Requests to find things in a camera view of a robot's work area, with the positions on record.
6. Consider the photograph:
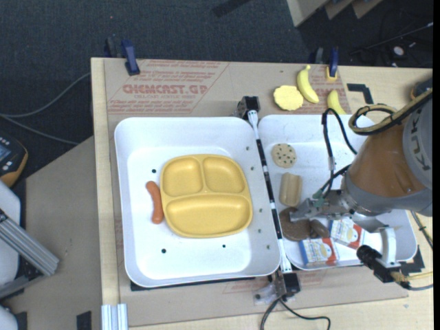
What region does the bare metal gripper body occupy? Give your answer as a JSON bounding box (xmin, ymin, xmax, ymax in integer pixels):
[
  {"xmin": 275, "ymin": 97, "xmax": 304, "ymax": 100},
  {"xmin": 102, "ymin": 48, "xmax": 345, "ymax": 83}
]
[{"xmin": 309, "ymin": 190, "xmax": 355, "ymax": 219}]

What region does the brown round biscuit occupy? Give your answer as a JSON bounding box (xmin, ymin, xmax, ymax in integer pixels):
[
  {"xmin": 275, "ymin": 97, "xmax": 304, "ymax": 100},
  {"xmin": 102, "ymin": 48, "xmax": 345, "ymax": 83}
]
[{"xmin": 278, "ymin": 206, "xmax": 312, "ymax": 243}]

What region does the beige bread bun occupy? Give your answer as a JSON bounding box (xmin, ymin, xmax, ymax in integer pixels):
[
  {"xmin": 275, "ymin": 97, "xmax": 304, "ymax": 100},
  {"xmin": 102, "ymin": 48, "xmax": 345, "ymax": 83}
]
[{"xmin": 278, "ymin": 171, "xmax": 304, "ymax": 208}]

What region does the small brown oval piece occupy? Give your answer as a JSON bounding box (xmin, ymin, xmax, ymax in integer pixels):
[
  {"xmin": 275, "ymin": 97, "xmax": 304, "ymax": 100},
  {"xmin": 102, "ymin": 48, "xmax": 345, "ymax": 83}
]
[{"xmin": 309, "ymin": 219, "xmax": 332, "ymax": 239}]

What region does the white blue and red carton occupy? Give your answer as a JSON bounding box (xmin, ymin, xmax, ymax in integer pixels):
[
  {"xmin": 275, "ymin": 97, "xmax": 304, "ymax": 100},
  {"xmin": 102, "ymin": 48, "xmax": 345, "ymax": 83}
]
[
  {"xmin": 298, "ymin": 237, "xmax": 340, "ymax": 267},
  {"xmin": 327, "ymin": 217, "xmax": 366, "ymax": 251}
]

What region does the thin black and white rod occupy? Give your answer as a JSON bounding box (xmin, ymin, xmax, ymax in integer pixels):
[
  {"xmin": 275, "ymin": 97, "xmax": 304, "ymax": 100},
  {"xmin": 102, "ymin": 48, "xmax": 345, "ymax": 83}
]
[{"xmin": 247, "ymin": 110, "xmax": 294, "ymax": 274}]

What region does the beige biscuit with dark dots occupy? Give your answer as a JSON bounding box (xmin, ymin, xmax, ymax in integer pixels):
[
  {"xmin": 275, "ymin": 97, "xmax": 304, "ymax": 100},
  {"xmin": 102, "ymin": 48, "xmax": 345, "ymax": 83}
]
[{"xmin": 270, "ymin": 142, "xmax": 298, "ymax": 168}]

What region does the white plastic tray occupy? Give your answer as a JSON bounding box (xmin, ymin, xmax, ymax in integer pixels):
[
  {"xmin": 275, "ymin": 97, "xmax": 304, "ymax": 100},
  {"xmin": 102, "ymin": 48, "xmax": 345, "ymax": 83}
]
[
  {"xmin": 256, "ymin": 113, "xmax": 419, "ymax": 272},
  {"xmin": 113, "ymin": 116, "xmax": 283, "ymax": 289}
]

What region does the yellow divided plate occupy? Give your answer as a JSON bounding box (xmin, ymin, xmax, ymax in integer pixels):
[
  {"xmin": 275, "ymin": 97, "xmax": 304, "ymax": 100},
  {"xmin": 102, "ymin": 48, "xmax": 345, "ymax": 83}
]
[{"xmin": 159, "ymin": 153, "xmax": 254, "ymax": 239}]

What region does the yellow banana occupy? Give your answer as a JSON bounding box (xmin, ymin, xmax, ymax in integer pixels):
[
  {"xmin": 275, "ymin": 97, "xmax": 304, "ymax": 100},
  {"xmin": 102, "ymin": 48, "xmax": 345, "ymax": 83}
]
[
  {"xmin": 326, "ymin": 89, "xmax": 349, "ymax": 116},
  {"xmin": 296, "ymin": 64, "xmax": 321, "ymax": 105}
]

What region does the yellow round biscuit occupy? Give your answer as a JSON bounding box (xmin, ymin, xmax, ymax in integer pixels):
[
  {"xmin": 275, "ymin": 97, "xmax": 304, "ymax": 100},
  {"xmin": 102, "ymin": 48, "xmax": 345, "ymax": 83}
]
[{"xmin": 272, "ymin": 85, "xmax": 305, "ymax": 112}]

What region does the orange sausage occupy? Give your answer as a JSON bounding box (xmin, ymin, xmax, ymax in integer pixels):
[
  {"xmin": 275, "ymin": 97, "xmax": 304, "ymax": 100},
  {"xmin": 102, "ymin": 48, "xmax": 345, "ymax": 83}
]
[{"xmin": 145, "ymin": 180, "xmax": 165, "ymax": 226}]

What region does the brown cardboard board red print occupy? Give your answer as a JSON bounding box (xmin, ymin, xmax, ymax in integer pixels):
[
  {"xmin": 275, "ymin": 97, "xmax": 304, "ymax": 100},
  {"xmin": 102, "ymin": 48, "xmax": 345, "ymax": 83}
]
[{"xmin": 102, "ymin": 58, "xmax": 419, "ymax": 327}]

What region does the black cylinder on white bracket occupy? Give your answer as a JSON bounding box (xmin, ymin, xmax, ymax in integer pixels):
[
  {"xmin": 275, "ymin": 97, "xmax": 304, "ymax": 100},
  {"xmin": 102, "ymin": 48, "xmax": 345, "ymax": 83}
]
[{"xmin": 355, "ymin": 226, "xmax": 402, "ymax": 283}]

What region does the black block with thin wires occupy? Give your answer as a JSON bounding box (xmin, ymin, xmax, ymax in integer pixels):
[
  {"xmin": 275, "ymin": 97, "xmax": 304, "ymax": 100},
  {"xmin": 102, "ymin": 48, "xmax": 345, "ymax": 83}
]
[
  {"xmin": 236, "ymin": 96, "xmax": 261, "ymax": 120},
  {"xmin": 274, "ymin": 272, "xmax": 302, "ymax": 303}
]

